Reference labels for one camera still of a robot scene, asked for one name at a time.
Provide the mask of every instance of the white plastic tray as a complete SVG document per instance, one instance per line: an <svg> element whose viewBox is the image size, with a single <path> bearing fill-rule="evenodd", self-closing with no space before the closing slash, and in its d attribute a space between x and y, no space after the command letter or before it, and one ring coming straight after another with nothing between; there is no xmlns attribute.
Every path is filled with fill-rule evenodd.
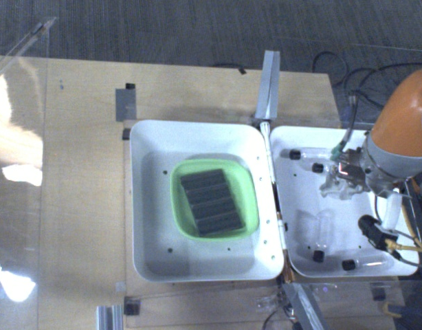
<svg viewBox="0 0 422 330"><path fill-rule="evenodd" d="M284 257L265 144L253 127L145 120L131 131L133 260L149 281L267 280ZM233 159L252 174L260 223L251 236L230 242L184 237L173 219L170 172L182 160Z"/></svg>
<svg viewBox="0 0 422 330"><path fill-rule="evenodd" d="M333 197L323 198L319 187L325 181L324 174L315 174L303 169L299 161L290 160L280 154L297 148L331 149L342 139L344 130L319 129L311 127L277 127L271 133L271 149L276 170L278 196L284 222L286 246L291 264L296 271L309 277L341 276L401 276L410 275L416 267L394 260L385 252L373 248L362 235L357 221L362 215L375 216L373 209L374 194L354 195L351 200L341 201ZM348 147L356 149L364 141L363 131L354 131ZM312 260L317 228L316 215L329 208L333 210L333 230L330 246L323 263ZM378 211L384 217L385 199L379 199ZM408 233L401 216L397 229ZM400 236L398 243L411 245L411 241ZM346 259L359 258L367 253L388 257L389 263L381 267L369 267L345 272L341 262ZM418 263L416 252L402 251L402 256Z"/></svg>

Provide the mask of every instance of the table surface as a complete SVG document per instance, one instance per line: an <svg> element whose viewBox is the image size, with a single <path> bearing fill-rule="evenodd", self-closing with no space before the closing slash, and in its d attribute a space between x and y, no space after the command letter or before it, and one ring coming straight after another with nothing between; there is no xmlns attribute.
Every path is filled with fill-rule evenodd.
<svg viewBox="0 0 422 330"><path fill-rule="evenodd" d="M115 121L115 89L126 83L136 84L138 118L247 122L255 112L260 71L241 75L236 69L48 60L39 329L94 329L96 307L122 304L126 290L147 296L167 290L127 276L134 272L126 263L127 145L124 124ZM279 92L282 123L340 125L326 75L282 72ZM158 302L154 307L164 307ZM266 316L243 325L199 324L206 320L198 318L198 325L170 329L259 329ZM341 321L331 324L340 329ZM374 316L371 323L392 328L387 317Z"/></svg>

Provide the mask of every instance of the green tray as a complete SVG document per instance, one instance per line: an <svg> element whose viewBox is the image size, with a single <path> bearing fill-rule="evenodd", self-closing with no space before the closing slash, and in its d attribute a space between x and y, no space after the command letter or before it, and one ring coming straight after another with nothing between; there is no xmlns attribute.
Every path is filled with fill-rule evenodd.
<svg viewBox="0 0 422 330"><path fill-rule="evenodd" d="M191 173L223 170L243 227L238 230L200 237L180 178ZM171 204L179 231L197 241L229 241L242 239L258 227L258 207L251 174L238 162L221 159L184 160L174 167L170 177Z"/></svg>

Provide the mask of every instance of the gray carpet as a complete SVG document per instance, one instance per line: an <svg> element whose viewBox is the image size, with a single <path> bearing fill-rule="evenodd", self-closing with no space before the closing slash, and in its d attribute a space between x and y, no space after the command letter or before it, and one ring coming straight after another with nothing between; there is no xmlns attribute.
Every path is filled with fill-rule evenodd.
<svg viewBox="0 0 422 330"><path fill-rule="evenodd" d="M344 119L346 71L422 62L420 0L0 0L0 54L50 16L58 17L53 58L260 69L264 51L279 50L281 70L329 73ZM337 56L312 67L325 50ZM390 83L415 68L397 69ZM384 103L392 91L385 88L372 98ZM363 101L358 118L372 122L377 114Z"/></svg>

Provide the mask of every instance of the black cap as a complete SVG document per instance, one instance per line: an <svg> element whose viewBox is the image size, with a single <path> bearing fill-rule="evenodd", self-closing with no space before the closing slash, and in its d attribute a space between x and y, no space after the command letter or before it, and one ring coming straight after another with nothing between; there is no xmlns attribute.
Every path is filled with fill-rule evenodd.
<svg viewBox="0 0 422 330"><path fill-rule="evenodd" d="M324 261L324 252L322 250L314 251L313 261L315 261L316 263L322 263Z"/></svg>
<svg viewBox="0 0 422 330"><path fill-rule="evenodd" d="M298 149L292 149L289 153L289 157L291 160L299 160L301 159L301 152Z"/></svg>
<svg viewBox="0 0 422 330"><path fill-rule="evenodd" d="M324 165L316 162L312 165L312 171L314 173L322 173L324 171Z"/></svg>
<svg viewBox="0 0 422 330"><path fill-rule="evenodd" d="M355 261L353 259L342 261L342 269L344 269L346 272L356 269Z"/></svg>

